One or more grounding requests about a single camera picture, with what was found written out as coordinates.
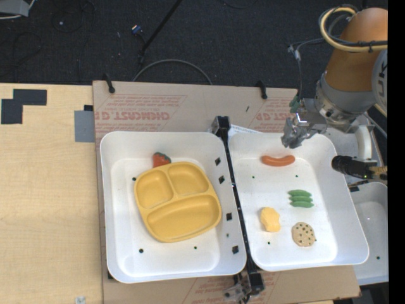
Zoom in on white printed paper sheet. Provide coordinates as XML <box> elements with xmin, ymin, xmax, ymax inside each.
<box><xmin>229</xmin><ymin>124</ymin><xmax>264</xmax><ymax>136</ymax></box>

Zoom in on green pea pods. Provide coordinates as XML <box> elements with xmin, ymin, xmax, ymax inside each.
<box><xmin>287</xmin><ymin>189</ymin><xmax>315</xmax><ymax>209</ymax></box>

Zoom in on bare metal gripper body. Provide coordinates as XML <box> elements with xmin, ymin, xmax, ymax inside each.
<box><xmin>295</xmin><ymin>97</ymin><xmax>360</xmax><ymax>136</ymax></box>

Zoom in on black cylinder on white bracket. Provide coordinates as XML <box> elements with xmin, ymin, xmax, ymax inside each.
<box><xmin>331</xmin><ymin>125</ymin><xmax>380</xmax><ymax>181</ymax></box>

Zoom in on thin black and white rod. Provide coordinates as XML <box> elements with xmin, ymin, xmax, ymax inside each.
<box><xmin>220</xmin><ymin>128</ymin><xmax>258</xmax><ymax>277</ymax></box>

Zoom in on white plastic tray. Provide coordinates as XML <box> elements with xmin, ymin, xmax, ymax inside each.
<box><xmin>99</xmin><ymin>130</ymin><xmax>247</xmax><ymax>284</ymax></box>
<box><xmin>228</xmin><ymin>131</ymin><xmax>370</xmax><ymax>272</ymax></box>

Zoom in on beige chocolate chip biscuit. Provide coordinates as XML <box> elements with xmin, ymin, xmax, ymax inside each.
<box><xmin>290</xmin><ymin>222</ymin><xmax>316</xmax><ymax>248</ymax></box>

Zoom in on red strawberry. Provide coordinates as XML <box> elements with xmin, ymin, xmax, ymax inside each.
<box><xmin>152</xmin><ymin>151</ymin><xmax>172</xmax><ymax>168</ymax></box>

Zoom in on yellow toy food piece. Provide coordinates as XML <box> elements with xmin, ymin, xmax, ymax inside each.
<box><xmin>259</xmin><ymin>206</ymin><xmax>282</xmax><ymax>233</ymax></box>

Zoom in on orange sausage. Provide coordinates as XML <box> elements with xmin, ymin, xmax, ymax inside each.
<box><xmin>261</xmin><ymin>155</ymin><xmax>296</xmax><ymax>168</ymax></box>

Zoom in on yellow divided plate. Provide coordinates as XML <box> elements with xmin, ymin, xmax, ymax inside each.
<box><xmin>133</xmin><ymin>161</ymin><xmax>223</xmax><ymax>244</ymax></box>

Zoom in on black block with thin wires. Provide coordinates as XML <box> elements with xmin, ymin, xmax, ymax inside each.
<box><xmin>246</xmin><ymin>272</ymin><xmax>265</xmax><ymax>295</ymax></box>
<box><xmin>211</xmin><ymin>115</ymin><xmax>231</xmax><ymax>136</ymax></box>

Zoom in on brown cardboard board red print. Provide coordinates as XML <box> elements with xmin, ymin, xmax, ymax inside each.
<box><xmin>92</xmin><ymin>80</ymin><xmax>362</xmax><ymax>304</ymax></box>

